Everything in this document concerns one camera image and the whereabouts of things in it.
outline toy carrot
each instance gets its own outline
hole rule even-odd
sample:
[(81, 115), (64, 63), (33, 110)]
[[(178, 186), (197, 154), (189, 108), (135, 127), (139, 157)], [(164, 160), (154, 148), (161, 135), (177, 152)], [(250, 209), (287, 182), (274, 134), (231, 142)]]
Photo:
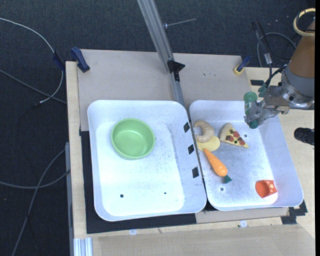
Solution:
[(232, 181), (232, 179), (227, 175), (228, 169), (224, 165), (224, 163), (221, 162), (219, 158), (217, 158), (214, 154), (212, 154), (208, 149), (204, 148), (203, 149), (209, 163), (211, 164), (214, 172), (220, 176), (224, 177), (224, 183), (228, 183)]

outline black corner bracket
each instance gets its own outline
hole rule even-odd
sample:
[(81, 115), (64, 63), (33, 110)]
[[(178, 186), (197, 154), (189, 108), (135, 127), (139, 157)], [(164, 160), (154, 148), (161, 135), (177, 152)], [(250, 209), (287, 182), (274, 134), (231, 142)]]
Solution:
[(289, 207), (289, 216), (282, 216), (282, 224), (297, 224), (297, 216), (305, 216), (308, 212), (306, 203), (303, 200), (299, 208)]
[(167, 62), (168, 68), (170, 73), (173, 72), (174, 75), (174, 80), (176, 80), (177, 82), (180, 82), (180, 77), (179, 77), (179, 72), (186, 66), (184, 64), (175, 62), (172, 59), (169, 59)]

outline yellow cable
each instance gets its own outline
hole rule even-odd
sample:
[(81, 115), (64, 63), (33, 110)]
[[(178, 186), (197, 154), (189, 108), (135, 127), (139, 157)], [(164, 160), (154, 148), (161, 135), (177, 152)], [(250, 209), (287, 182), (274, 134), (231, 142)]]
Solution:
[[(307, 13), (311, 13), (311, 12), (316, 12), (316, 8), (309, 8), (309, 9), (305, 9), (301, 12), (299, 12), (298, 14), (298, 18), (300, 19), (303, 15), (307, 14)], [(300, 36), (303, 36), (303, 37), (315, 37), (316, 36), (316, 32), (314, 33), (307, 33), (307, 32), (304, 32), (302, 30), (300, 30), (298, 27), (297, 27), (297, 17), (294, 18), (293, 20), (293, 29), (295, 32), (297, 32)]]

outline white object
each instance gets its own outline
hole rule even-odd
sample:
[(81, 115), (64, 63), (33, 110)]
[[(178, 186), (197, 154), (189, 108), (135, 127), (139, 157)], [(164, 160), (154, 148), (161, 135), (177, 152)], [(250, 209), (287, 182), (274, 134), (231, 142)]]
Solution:
[[(270, 207), (295, 207), (304, 195), (282, 131), (279, 117), (268, 119), (256, 129), (244, 121), (244, 102), (232, 100), (197, 100), (189, 108), (191, 122), (207, 121), (219, 136), (226, 123), (232, 123), (249, 148), (221, 142), (214, 154), (228, 168), (232, 181), (211, 170), (204, 152), (199, 151), (207, 198), (220, 211)], [(200, 133), (194, 127), (194, 133)], [(274, 180), (277, 193), (261, 198), (256, 182)]]
[[(205, 187), (192, 132), (187, 129), (189, 118), (181, 104), (97, 100), (90, 104), (87, 115), (94, 207), (102, 219), (196, 213), (205, 207)], [(112, 146), (113, 125), (126, 118), (140, 119), (154, 132), (154, 149), (144, 158), (124, 159)]]

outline orange carrot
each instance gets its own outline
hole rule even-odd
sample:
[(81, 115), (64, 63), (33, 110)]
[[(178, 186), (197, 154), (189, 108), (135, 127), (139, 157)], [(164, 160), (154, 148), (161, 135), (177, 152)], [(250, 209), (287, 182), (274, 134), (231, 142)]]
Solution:
[(221, 177), (227, 176), (228, 169), (227, 167), (220, 161), (219, 158), (217, 158), (214, 154), (212, 154), (208, 149), (203, 149), (206, 157), (209, 160), (209, 163), (211, 164), (214, 172)]

